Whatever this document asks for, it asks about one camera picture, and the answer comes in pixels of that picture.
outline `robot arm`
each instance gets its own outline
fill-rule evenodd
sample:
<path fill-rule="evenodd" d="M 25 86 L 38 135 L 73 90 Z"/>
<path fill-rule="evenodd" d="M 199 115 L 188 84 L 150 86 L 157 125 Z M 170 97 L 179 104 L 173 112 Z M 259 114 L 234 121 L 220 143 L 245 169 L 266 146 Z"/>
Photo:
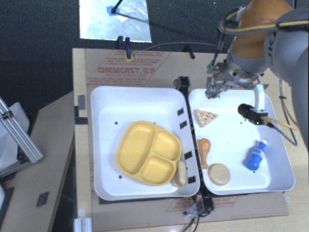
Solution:
<path fill-rule="evenodd" d="M 308 17 L 309 10 L 292 10 L 284 0 L 252 0 L 238 12 L 238 28 L 219 25 L 223 34 L 235 36 L 224 63 L 217 63 L 207 79 L 207 98 L 231 88 L 253 89 L 268 67 L 292 86 L 298 127 L 308 149 Z"/>

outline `metal plate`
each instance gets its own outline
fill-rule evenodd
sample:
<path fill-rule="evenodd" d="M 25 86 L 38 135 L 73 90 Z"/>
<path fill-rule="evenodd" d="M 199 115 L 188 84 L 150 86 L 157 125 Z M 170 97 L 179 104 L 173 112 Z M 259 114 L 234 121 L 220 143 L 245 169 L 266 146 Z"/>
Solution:
<path fill-rule="evenodd" d="M 110 13 L 119 0 L 79 0 L 80 37 L 117 40 L 129 37 L 134 42 L 151 43 L 146 0 L 123 0 L 117 14 Z"/>

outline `yellow divided plate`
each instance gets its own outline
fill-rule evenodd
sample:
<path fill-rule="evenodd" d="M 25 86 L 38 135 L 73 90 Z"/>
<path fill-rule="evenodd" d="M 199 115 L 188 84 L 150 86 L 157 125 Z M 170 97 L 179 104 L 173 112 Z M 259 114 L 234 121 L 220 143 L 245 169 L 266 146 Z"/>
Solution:
<path fill-rule="evenodd" d="M 179 139 L 147 121 L 136 121 L 126 130 L 117 151 L 117 165 L 127 175 L 160 186 L 175 175 L 182 154 Z"/>

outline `pizza slice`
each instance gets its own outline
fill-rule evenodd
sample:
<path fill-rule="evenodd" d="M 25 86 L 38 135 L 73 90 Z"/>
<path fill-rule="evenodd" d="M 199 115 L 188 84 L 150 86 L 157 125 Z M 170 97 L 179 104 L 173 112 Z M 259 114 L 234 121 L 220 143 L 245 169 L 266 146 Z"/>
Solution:
<path fill-rule="evenodd" d="M 208 125 L 210 122 L 212 122 L 218 117 L 217 114 L 207 112 L 207 111 L 202 111 L 200 109 L 196 109 L 195 114 L 197 116 L 197 120 L 201 127 Z"/>

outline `white tray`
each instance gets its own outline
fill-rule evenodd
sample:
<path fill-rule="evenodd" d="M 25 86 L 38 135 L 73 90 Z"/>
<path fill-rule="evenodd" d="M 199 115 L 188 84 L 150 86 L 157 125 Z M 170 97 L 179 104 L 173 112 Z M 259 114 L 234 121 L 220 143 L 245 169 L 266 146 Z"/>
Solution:
<path fill-rule="evenodd" d="M 254 107 L 253 90 L 228 90 L 220 98 L 206 99 L 204 89 L 195 89 L 189 94 L 189 102 L 197 141 L 207 138 L 211 149 L 207 164 L 224 164 L 230 171 L 231 179 L 224 186 L 213 184 L 208 170 L 203 170 L 206 187 L 214 194 L 228 195 L 241 193 L 285 191 L 293 188 L 295 177 L 283 143 L 282 136 L 274 129 L 256 126 L 237 112 L 240 104 Z M 219 116 L 201 128 L 194 115 L 195 109 L 213 112 Z M 268 116 L 276 118 L 270 98 L 265 96 L 265 110 Z M 257 171 L 248 170 L 244 161 L 256 141 L 266 139 L 265 156 Z"/>
<path fill-rule="evenodd" d="M 172 88 L 98 87 L 91 93 L 94 143 L 94 185 L 105 200 L 128 200 L 192 196 L 200 180 L 196 156 L 183 95 Z M 195 182 L 177 188 L 171 183 L 151 186 L 122 172 L 116 152 L 128 126 L 145 120 L 174 133 L 181 141 L 187 174 Z M 184 159 L 185 153 L 192 156 Z"/>

